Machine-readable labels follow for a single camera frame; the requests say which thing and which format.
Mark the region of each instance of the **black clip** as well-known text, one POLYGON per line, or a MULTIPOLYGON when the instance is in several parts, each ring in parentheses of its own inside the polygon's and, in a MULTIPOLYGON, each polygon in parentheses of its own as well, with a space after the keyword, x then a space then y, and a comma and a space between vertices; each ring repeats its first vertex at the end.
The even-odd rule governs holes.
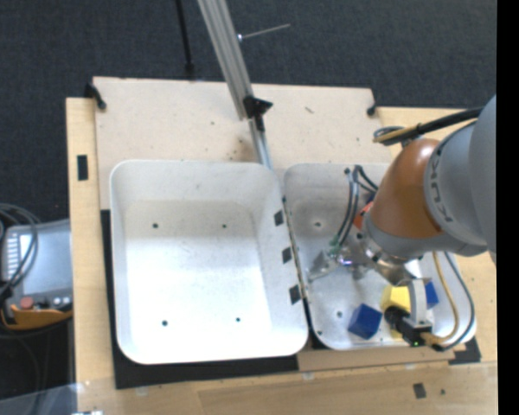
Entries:
POLYGON ((265 114, 273 106, 270 101, 256 99, 252 95, 244 98, 244 108, 248 118, 253 118, 256 122, 258 131, 265 132, 266 126, 263 122, 263 114, 265 114))
POLYGON ((98 88, 93 83, 86 83, 85 97, 88 99, 96 99, 96 105, 100 110, 104 111, 107 108, 106 102, 102 99, 98 88))

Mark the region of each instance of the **black object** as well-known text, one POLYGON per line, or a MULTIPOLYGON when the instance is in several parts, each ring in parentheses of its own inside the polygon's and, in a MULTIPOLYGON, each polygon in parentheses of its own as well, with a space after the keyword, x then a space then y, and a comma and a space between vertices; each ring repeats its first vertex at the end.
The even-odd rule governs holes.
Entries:
POLYGON ((77 156, 77 180, 80 182, 88 180, 88 157, 86 155, 77 156))
POLYGON ((375 115, 375 112, 376 112, 376 109, 377 109, 377 104, 374 103, 373 105, 371 105, 368 110, 367 110, 367 115, 369 117, 373 117, 375 115))
POLYGON ((465 350, 454 351, 454 354, 456 357, 453 360, 448 361, 451 365, 479 363, 482 358, 477 340, 474 337, 465 344, 465 350))
POLYGON ((413 391, 415 392, 416 399, 426 398, 426 390, 423 383, 416 383, 413 385, 413 391))
POLYGON ((415 348, 418 346, 424 346, 425 340, 421 334, 430 332, 432 330, 432 326, 422 326, 420 328, 415 328, 406 320, 408 316, 409 314, 405 310, 395 306, 390 306, 384 312, 384 318, 390 327, 400 332, 406 342, 415 348))
POLYGON ((179 28, 181 29, 181 36, 183 38, 184 58, 186 63, 185 70, 189 75, 194 73, 194 63, 192 62, 192 54, 190 52, 189 34, 187 33, 187 23, 184 18, 183 2, 182 0, 175 0, 177 18, 179 20, 179 28))
POLYGON ((265 132, 266 126, 263 122, 263 115, 273 106, 270 101, 256 99, 251 95, 244 98, 244 109, 248 118, 253 118, 256 122, 258 131, 265 132))
POLYGON ((116 336, 110 211, 101 211, 100 218, 102 221, 104 240, 104 261, 106 265, 106 288, 112 337, 113 369, 115 386, 118 389, 137 386, 154 386, 190 380, 219 380, 262 374, 295 372, 298 370, 298 357, 296 355, 251 360, 204 361, 167 365, 142 365, 129 360, 121 351, 116 336))
POLYGON ((275 214, 275 226, 280 226, 285 222, 285 215, 283 214, 283 211, 278 211, 275 214))
POLYGON ((102 111, 107 108, 106 102, 102 99, 98 88, 91 82, 86 83, 85 86, 85 98, 96 99, 96 105, 102 111))
POLYGON ((0 279, 12 286, 10 296, 3 304, 3 315, 8 323, 16 323, 11 306, 23 309, 24 299, 29 299, 29 307, 25 309, 34 310, 37 326, 44 321, 41 317, 46 315, 46 310, 72 310, 70 240, 69 219, 8 228, 0 249, 0 279), (34 244, 34 250, 24 249, 31 244, 34 244), (28 254, 30 263, 16 276, 17 267, 28 254))
POLYGON ((295 286, 292 286, 289 292, 291 294, 292 304, 296 304, 302 298, 302 296, 300 295, 300 286, 298 286, 297 284, 295 286))

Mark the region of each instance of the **beige wooden panel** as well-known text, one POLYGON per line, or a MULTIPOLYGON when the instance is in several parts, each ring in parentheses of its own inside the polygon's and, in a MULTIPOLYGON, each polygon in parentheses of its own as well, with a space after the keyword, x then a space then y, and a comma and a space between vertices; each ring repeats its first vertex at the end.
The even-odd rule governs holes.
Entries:
POLYGON ((74 270, 74 347, 77 381, 112 377, 112 346, 99 222, 94 103, 67 100, 69 216, 74 270), (77 156, 87 156, 88 180, 78 180, 77 156))
MULTIPOLYGON (((100 206, 109 208, 109 176, 128 159, 255 162, 247 121, 237 118, 227 84, 94 78, 107 103, 96 111, 100 206)), ((267 145, 280 173, 296 163, 388 163, 371 143, 381 126, 367 116, 370 89, 253 85, 273 102, 267 145)))
POLYGON ((497 413, 497 365, 376 370, 334 379, 199 392, 206 415, 497 413), (426 396, 417 398, 414 385, 426 396))

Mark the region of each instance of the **blue block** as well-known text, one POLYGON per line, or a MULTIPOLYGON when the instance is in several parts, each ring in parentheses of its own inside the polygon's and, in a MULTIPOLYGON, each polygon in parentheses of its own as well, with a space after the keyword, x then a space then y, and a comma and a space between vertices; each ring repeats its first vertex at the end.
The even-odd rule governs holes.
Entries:
POLYGON ((367 340, 379 329, 382 313, 367 304, 360 304, 350 318, 348 331, 367 340))
POLYGON ((436 290, 434 289, 434 284, 432 281, 429 281, 427 284, 425 284, 425 294, 427 309, 432 309, 439 303, 439 297, 436 295, 436 290))

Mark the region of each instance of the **metal bar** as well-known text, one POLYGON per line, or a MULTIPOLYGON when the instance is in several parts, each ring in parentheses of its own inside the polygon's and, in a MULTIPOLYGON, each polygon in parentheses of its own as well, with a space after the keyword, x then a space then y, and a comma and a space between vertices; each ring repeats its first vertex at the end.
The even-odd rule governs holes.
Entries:
POLYGON ((244 35, 238 34, 239 42, 246 40, 246 38, 257 37, 258 35, 269 34, 269 33, 272 33, 272 32, 275 32, 275 31, 278 31, 281 29, 290 28, 290 27, 291 27, 291 24, 287 23, 287 24, 281 24, 279 26, 275 26, 275 27, 269 28, 269 29, 262 29, 261 31, 252 32, 250 34, 244 34, 244 35))
MULTIPOLYGON (((253 97, 252 84, 227 2, 226 0, 197 1, 237 114, 239 118, 248 118, 244 99, 248 96, 253 97)), ((259 162, 272 169, 266 134, 258 129, 255 119, 248 120, 248 123, 259 162)))

